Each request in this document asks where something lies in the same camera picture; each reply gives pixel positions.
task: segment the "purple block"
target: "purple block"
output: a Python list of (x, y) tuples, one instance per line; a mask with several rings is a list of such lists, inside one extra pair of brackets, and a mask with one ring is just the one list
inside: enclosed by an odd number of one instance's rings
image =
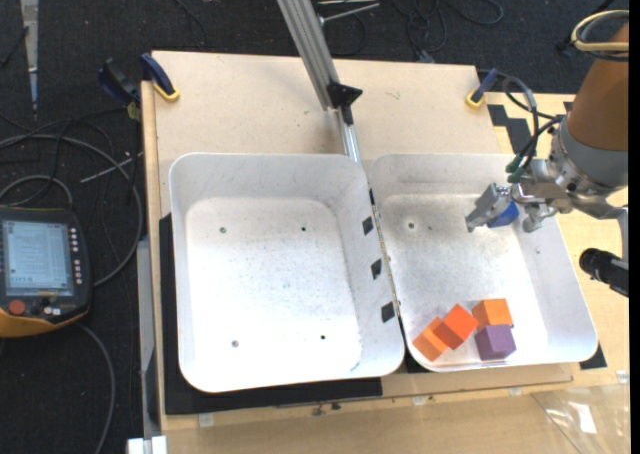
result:
[(482, 360), (506, 358), (516, 350), (511, 326), (508, 324), (489, 324), (476, 333), (475, 339)]

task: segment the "clear plastic sheet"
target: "clear plastic sheet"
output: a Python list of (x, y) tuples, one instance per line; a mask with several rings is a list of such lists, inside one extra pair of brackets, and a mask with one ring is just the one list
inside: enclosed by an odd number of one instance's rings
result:
[(533, 394), (581, 454), (631, 452), (630, 383)]

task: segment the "orange block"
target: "orange block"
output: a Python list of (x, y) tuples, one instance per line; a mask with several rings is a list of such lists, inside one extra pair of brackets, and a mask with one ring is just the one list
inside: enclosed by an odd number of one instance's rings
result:
[(483, 299), (471, 309), (471, 313), (478, 321), (479, 330), (487, 325), (508, 324), (513, 326), (509, 305), (504, 298)]
[(427, 360), (434, 361), (438, 356), (444, 353), (447, 349), (447, 344), (436, 337), (433, 332), (434, 328), (437, 328), (442, 323), (439, 317), (436, 317), (431, 324), (427, 326), (422, 333), (413, 339), (413, 345), (418, 351), (420, 351)]
[(460, 347), (478, 326), (478, 320), (460, 305), (455, 305), (434, 328), (435, 335), (451, 349)]

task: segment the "emergency stop button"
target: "emergency stop button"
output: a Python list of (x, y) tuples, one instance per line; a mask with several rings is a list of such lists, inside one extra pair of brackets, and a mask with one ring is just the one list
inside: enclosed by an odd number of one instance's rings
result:
[(24, 301), (20, 299), (14, 299), (9, 303), (8, 307), (9, 313), (11, 315), (23, 315), (27, 311), (27, 305), (24, 304)]

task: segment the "black floor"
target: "black floor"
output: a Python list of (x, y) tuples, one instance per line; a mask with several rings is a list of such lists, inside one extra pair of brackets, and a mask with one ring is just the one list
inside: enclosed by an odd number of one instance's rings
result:
[[(575, 93), (592, 60), (572, 50), (561, 53), (556, 44), (603, 1), (386, 0), (359, 20), (328, 24), (326, 35), (336, 57), (415, 61), (424, 51), (436, 64), (496, 67), (537, 93)], [(611, 5), (628, 6), (629, 0)], [(321, 10), (325, 16), (335, 12)], [(275, 0), (40, 0), (39, 15), (37, 115), (19, 44), (0, 68), (0, 140), (63, 121), (46, 132), (59, 134), (64, 126), (65, 136), (95, 144), (118, 161), (136, 148), (135, 124), (126, 113), (80, 121), (118, 106), (98, 86), (97, 72), (107, 58), (139, 79), (137, 57), (151, 49), (295, 54)], [(18, 0), (0, 0), (0, 57), (19, 39), (21, 22)], [(137, 217), (124, 179), (114, 175), (79, 183), (105, 168), (99, 157), (64, 143), (58, 151), (55, 141), (0, 149), (0, 192), (24, 176), (49, 174), (54, 164), (57, 178), (73, 192), (94, 272), (105, 275), (135, 242)], [(143, 196), (141, 173), (136, 186)], [(38, 186), (25, 185), (2, 203), (28, 197)], [(64, 195), (52, 189), (33, 205), (63, 201)], [(128, 438), (142, 435), (136, 277), (134, 260), (96, 289), (84, 320), (104, 341), (116, 372), (116, 407), (105, 453), (123, 452)], [(78, 328), (6, 342), (0, 357), (0, 452), (94, 451), (109, 392), (102, 355)]]

